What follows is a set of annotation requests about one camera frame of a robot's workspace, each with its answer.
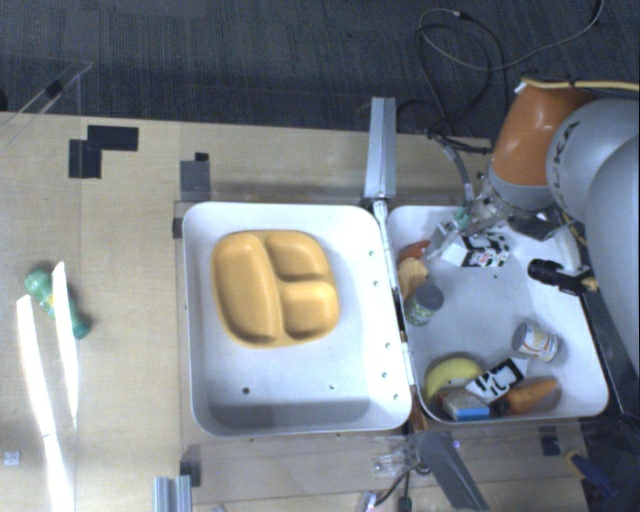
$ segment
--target wooden table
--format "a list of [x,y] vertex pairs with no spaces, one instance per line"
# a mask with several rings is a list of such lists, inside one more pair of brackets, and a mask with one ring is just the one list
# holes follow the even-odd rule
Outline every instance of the wooden table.
[[[101,179],[70,179],[69,140],[86,138],[90,124],[138,127],[138,150],[103,151]],[[45,510],[49,503],[42,439],[19,362],[15,301],[36,263],[60,260],[80,309],[93,321],[91,334],[78,343],[77,432],[59,430],[70,454],[76,510],[150,510],[154,477],[177,476],[190,446],[209,450],[227,468],[216,484],[218,490],[224,484],[224,496],[215,488],[194,489],[196,511],[211,510],[216,500],[224,500],[228,512],[352,511],[358,491],[389,485],[389,478],[373,477],[370,454],[358,451],[370,437],[334,436],[333,455],[326,453],[326,436],[298,439],[300,457],[294,451],[287,467],[286,457],[270,451],[277,444],[221,442],[194,429],[184,395],[181,269],[171,229],[180,161],[196,152],[209,155],[213,199],[348,203],[358,200],[364,184],[367,140],[364,133],[51,115],[0,156],[0,446],[21,454],[18,466],[0,469],[3,511]],[[398,203],[460,200],[459,177],[437,144],[399,136],[397,151]],[[466,162],[475,174],[486,158]],[[37,319],[41,345],[49,343],[41,346],[45,366],[55,375],[52,322]],[[52,389],[55,402],[59,382]],[[584,449],[576,425],[557,434],[563,451]],[[454,435],[492,510],[587,510],[581,484],[562,457],[543,456],[537,427]],[[248,466],[248,458],[255,464]],[[296,480],[296,464],[316,479]],[[331,464],[342,465],[347,477],[327,491],[334,485],[327,477]],[[251,485],[234,481],[249,478],[247,467],[258,468]],[[361,487],[363,481],[369,485]],[[432,476],[413,478],[412,487],[414,510],[451,510]],[[270,489],[282,497],[249,499]],[[394,507],[390,500],[380,510]]]

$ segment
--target clear acrylic panel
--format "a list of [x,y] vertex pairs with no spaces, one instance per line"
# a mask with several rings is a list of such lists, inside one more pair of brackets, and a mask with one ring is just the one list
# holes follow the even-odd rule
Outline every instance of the clear acrylic panel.
[[[86,332],[77,321],[82,306],[70,310],[65,300],[81,302],[82,293],[82,187],[69,177],[76,157],[69,141],[82,138],[80,82],[90,67],[0,54],[0,508],[7,511],[75,506],[73,328],[76,337]],[[3,87],[8,74],[23,76],[23,87]]]

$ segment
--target banana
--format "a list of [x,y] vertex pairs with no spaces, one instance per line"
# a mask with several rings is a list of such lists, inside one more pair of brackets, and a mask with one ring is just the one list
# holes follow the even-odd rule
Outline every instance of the banana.
[[445,386],[464,386],[482,373],[482,368],[473,359],[452,357],[427,369],[424,377],[424,395],[427,402]]

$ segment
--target can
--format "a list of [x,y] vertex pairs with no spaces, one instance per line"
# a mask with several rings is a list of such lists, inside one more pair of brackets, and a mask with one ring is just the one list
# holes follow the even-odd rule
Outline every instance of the can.
[[442,304],[444,295],[440,288],[431,283],[421,284],[404,303],[405,319],[412,325],[426,325]]
[[528,322],[522,322],[513,333],[513,350],[545,363],[556,356],[559,345],[558,335],[545,332]]

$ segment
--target box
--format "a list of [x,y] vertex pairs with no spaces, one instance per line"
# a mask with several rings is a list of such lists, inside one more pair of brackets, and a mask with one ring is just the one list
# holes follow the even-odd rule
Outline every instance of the box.
[[506,235],[486,232],[474,236],[457,235],[440,257],[458,267],[501,267],[509,250]]

